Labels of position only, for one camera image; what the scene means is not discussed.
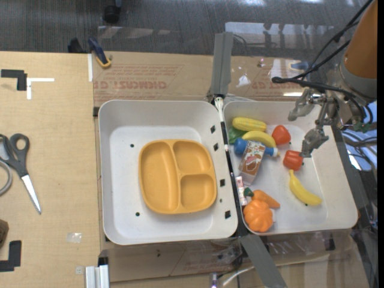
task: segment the banana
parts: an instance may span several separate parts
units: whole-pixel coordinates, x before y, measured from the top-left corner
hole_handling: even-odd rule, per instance
[[[247,141],[257,141],[263,143],[266,147],[276,147],[275,139],[268,133],[260,130],[248,131],[241,138]]]
[[[299,200],[312,206],[316,206],[322,202],[322,199],[319,196],[304,188],[299,179],[293,173],[293,170],[289,170],[289,175],[289,188]]]

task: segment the black chair wheel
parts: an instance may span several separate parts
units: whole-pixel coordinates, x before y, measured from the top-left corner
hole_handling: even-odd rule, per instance
[[[104,9],[104,20],[108,23],[116,23],[119,21],[120,8],[109,5]]]

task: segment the floor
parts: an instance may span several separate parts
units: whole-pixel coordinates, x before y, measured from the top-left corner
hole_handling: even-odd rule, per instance
[[[88,38],[95,37],[104,50],[212,55],[214,35],[229,31],[236,34],[233,55],[307,61],[366,1],[122,0],[119,20],[111,24],[103,19],[104,8],[114,0],[0,0],[0,50],[64,53],[77,38],[88,52]],[[337,46],[332,43],[323,56]],[[339,58],[317,76],[324,79]],[[375,182],[369,173],[348,169],[377,205],[377,177]],[[370,214],[360,227],[367,228],[374,211],[362,211]]]

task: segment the white tray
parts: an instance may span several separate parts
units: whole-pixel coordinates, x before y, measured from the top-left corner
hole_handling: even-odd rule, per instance
[[[315,107],[308,116],[289,122],[288,113],[294,105],[292,102],[232,101],[224,107],[227,130],[234,117],[244,116],[264,121],[269,134],[277,125],[284,125],[292,137],[291,145],[278,146],[280,157],[264,155],[250,187],[252,190],[265,191],[281,205],[275,212],[274,225],[265,233],[253,233],[276,235],[351,228],[358,219],[357,208],[329,126],[324,127],[329,140],[315,149],[311,158],[304,158],[304,166],[295,172],[308,190],[323,199],[322,204],[305,206],[289,189],[288,168],[283,166],[284,155],[288,149],[301,151],[302,140],[307,131],[314,128],[320,109]],[[232,146],[230,151],[234,174],[237,176],[241,156],[234,153]]]
[[[214,106],[204,101],[111,100],[100,107],[99,131],[103,226],[112,242],[221,239],[236,231],[235,200]],[[217,198],[211,207],[172,215],[146,206],[139,184],[139,152],[148,142],[160,139],[195,140],[208,149],[217,179]]]

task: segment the yellow corn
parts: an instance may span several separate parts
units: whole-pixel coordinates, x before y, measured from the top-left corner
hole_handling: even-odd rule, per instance
[[[242,117],[234,118],[232,120],[232,126],[238,130],[243,130],[243,131],[253,131],[253,130],[265,131],[266,130],[266,124],[264,122],[258,121],[252,118],[242,118]]]

